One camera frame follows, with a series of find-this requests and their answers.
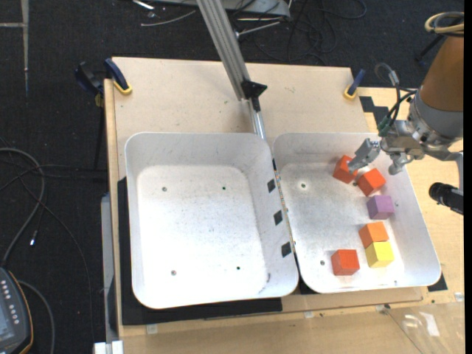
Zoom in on purple cube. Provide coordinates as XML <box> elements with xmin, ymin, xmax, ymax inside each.
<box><xmin>365</xmin><ymin>194</ymin><xmax>396</xmax><ymax>221</ymax></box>

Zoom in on red cube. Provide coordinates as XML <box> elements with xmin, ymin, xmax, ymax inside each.
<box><xmin>332</xmin><ymin>155</ymin><xmax>359</xmax><ymax>184</ymax></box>
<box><xmin>356</xmin><ymin>167</ymin><xmax>387</xmax><ymax>198</ymax></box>
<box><xmin>330</xmin><ymin>249</ymin><xmax>361</xmax><ymax>277</ymax></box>

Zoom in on white plastic tray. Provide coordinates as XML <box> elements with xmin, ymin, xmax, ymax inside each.
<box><xmin>272</xmin><ymin>132</ymin><xmax>443</xmax><ymax>295</ymax></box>
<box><xmin>124</xmin><ymin>131</ymin><xmax>300</xmax><ymax>310</ymax></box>

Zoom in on yellow cube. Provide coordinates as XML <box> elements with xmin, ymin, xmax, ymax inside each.
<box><xmin>364</xmin><ymin>240</ymin><xmax>396</xmax><ymax>269</ymax></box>

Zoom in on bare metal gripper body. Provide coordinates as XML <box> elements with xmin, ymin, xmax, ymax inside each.
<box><xmin>379</xmin><ymin>119</ymin><xmax>457</xmax><ymax>162</ymax></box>

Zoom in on orange cube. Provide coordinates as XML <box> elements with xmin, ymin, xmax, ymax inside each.
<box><xmin>358</xmin><ymin>221</ymin><xmax>390</xmax><ymax>249</ymax></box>

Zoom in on pale wood board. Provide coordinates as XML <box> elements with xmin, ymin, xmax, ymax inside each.
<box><xmin>110</xmin><ymin>56</ymin><xmax>424</xmax><ymax>337</ymax></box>

